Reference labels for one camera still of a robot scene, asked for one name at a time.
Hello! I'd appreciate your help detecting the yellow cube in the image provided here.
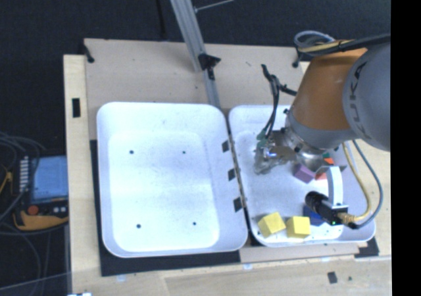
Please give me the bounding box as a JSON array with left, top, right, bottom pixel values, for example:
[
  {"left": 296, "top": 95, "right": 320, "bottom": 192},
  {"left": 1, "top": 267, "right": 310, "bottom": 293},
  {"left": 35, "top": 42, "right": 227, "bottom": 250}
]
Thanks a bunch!
[
  {"left": 257, "top": 211, "right": 287, "bottom": 237},
  {"left": 285, "top": 215, "right": 312, "bottom": 240}
]

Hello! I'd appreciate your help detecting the pale wood board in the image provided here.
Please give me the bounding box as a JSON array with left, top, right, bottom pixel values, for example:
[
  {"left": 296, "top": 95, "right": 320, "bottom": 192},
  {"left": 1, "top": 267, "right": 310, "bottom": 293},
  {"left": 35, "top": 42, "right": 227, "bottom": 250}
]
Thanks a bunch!
[{"left": 83, "top": 37, "right": 369, "bottom": 264}]

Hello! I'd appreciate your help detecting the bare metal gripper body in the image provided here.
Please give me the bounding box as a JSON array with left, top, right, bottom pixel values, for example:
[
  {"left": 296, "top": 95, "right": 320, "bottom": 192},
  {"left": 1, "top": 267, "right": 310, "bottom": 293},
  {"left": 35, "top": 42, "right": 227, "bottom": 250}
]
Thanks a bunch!
[{"left": 262, "top": 128, "right": 326, "bottom": 172}]

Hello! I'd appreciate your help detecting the blue cube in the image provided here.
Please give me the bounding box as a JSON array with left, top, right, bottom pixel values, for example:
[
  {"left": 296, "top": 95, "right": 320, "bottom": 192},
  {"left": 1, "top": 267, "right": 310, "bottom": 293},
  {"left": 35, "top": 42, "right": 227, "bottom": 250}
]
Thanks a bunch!
[{"left": 302, "top": 205, "right": 327, "bottom": 227}]

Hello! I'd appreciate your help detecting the thin black and white rod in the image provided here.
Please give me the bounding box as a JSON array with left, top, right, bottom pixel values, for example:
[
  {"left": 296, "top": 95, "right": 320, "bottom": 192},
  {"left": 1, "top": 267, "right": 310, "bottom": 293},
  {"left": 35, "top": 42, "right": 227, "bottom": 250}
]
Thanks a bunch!
[{"left": 228, "top": 125, "right": 248, "bottom": 210}]

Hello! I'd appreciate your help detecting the white plastic tray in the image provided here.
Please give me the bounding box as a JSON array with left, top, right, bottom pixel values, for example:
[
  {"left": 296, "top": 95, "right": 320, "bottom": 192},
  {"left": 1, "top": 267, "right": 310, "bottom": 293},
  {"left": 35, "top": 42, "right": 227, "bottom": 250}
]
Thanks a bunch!
[
  {"left": 95, "top": 101, "right": 249, "bottom": 259},
  {"left": 227, "top": 104, "right": 377, "bottom": 249}
]

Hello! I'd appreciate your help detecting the black cylinder on white bracket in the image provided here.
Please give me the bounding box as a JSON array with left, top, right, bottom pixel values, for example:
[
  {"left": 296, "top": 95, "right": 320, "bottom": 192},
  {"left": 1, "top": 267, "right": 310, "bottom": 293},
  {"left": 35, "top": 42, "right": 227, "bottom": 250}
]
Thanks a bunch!
[{"left": 304, "top": 165, "right": 350, "bottom": 226}]

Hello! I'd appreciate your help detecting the purple cube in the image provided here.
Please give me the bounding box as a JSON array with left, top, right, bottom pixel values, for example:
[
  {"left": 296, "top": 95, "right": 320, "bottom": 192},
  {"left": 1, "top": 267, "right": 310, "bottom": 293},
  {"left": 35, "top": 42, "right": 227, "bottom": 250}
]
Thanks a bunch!
[{"left": 293, "top": 163, "right": 317, "bottom": 185}]

